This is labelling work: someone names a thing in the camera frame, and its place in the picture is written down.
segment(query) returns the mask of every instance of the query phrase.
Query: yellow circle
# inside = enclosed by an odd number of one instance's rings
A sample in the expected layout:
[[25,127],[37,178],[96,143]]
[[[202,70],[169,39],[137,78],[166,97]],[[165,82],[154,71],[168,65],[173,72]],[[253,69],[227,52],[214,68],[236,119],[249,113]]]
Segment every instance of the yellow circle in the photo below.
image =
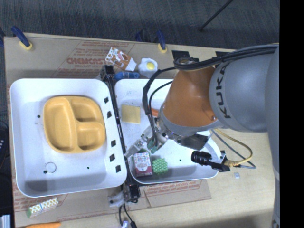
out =
[[148,63],[147,63],[147,68],[148,68],[149,70],[153,70],[153,69],[155,69],[155,65],[154,65],[152,62],[148,62]]

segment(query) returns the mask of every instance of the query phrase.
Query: table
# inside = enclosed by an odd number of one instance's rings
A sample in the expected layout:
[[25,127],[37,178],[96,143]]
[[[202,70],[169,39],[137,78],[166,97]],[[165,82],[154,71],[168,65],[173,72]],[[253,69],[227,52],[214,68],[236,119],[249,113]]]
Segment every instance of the table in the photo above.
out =
[[[47,77],[87,77],[92,78],[100,70],[98,65],[91,65],[89,70],[73,66],[70,70],[67,63],[67,56],[74,58],[81,57],[103,57],[106,51],[93,50],[84,52],[83,45],[90,45],[91,48],[116,46],[132,56],[135,62],[140,63],[141,58],[154,58],[159,68],[172,66],[172,50],[188,51],[192,57],[200,61],[216,56],[216,51],[229,52],[229,49],[190,47],[167,45],[167,53],[162,53],[153,43],[114,41],[92,38],[60,37],[50,35],[38,35],[26,33],[26,36],[34,44],[33,51],[26,52],[18,47],[17,38],[5,39],[6,57],[6,76],[9,86],[19,78],[47,78]],[[70,54],[63,53],[63,50],[71,46]],[[31,53],[41,56],[33,57]],[[164,74],[164,78],[175,76],[176,72]],[[129,215],[136,222],[137,227],[246,227],[246,228],[265,228],[271,223],[271,216],[274,203],[274,174],[272,171],[271,153],[266,133],[238,133],[233,130],[225,131],[230,136],[248,144],[254,156],[252,162],[257,166],[255,170],[234,168],[230,172],[219,173],[215,178],[208,179],[208,187],[211,199],[198,200],[176,205],[169,205],[150,209],[140,209],[129,211]],[[218,139],[214,139],[220,149],[225,150],[229,159],[238,160],[238,157],[228,150]],[[13,153],[14,147],[10,141],[10,149]],[[85,197],[90,196],[90,192],[85,192]],[[81,199],[76,203],[81,206]],[[25,216],[16,218],[16,227],[23,225],[22,219]],[[92,216],[81,219],[62,221],[62,228],[83,228],[83,227],[119,227],[119,216],[117,212],[107,215]]]

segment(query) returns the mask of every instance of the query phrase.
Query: yellow clamp tip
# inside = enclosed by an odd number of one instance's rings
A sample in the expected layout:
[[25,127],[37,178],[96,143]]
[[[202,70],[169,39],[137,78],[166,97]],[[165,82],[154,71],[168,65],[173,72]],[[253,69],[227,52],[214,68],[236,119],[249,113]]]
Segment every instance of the yellow clamp tip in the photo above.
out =
[[21,45],[24,49],[26,49],[27,51],[31,50],[33,47],[33,44],[29,42],[29,46],[25,46],[21,41],[19,41],[19,45]]
[[158,49],[159,49],[162,53],[165,53],[165,52],[167,51],[167,46],[166,46],[165,49],[162,49],[160,43],[158,43],[157,47],[158,47]]

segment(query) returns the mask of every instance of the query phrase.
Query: small box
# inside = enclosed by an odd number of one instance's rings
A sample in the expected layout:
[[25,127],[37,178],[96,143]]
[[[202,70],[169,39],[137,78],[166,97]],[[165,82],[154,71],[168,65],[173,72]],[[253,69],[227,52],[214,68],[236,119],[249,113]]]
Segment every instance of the small box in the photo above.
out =
[[42,213],[45,213],[49,210],[56,208],[57,204],[58,204],[57,198],[53,198],[53,199],[44,201],[40,204],[36,204],[34,206],[29,207],[29,209],[27,211],[27,216],[28,216],[28,218],[33,218],[37,215],[40,215]]
[[151,176],[153,174],[148,152],[136,153],[133,157],[136,177]]

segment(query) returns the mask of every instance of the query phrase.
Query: cardboard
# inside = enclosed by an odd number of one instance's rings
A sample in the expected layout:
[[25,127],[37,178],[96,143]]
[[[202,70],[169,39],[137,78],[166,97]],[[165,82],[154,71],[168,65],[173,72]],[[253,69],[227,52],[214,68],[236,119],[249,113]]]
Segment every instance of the cardboard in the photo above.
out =
[[[103,68],[103,65],[106,64],[105,57],[111,47],[122,50],[131,56],[135,63],[139,63],[141,58],[144,57],[156,58],[158,68],[160,69],[173,66],[172,50],[188,50],[192,57],[199,58],[200,60],[215,56],[213,48],[206,48],[202,55],[201,49],[198,47],[167,45],[168,51],[162,53],[157,48],[157,45],[153,43],[122,42],[29,33],[25,33],[25,35],[33,44],[32,49],[29,51],[26,51],[19,45],[18,38],[5,38],[9,115],[9,89],[14,81],[20,78],[95,78]],[[161,75],[160,78],[174,78],[176,73],[177,70],[169,71]],[[13,153],[13,141],[10,141],[10,148]],[[109,207],[108,197],[119,193],[120,187],[70,193],[56,197],[37,199],[26,197],[19,191],[16,184],[13,154],[11,155],[11,161],[13,167],[12,181],[16,227],[23,227],[34,223],[102,216],[118,212],[118,207]],[[138,203],[129,205],[129,210],[155,208],[211,198],[206,180],[163,183],[144,186],[140,189],[142,195]],[[51,198],[57,198],[58,200],[58,205],[55,209],[31,219],[27,218],[26,210],[30,206]]]

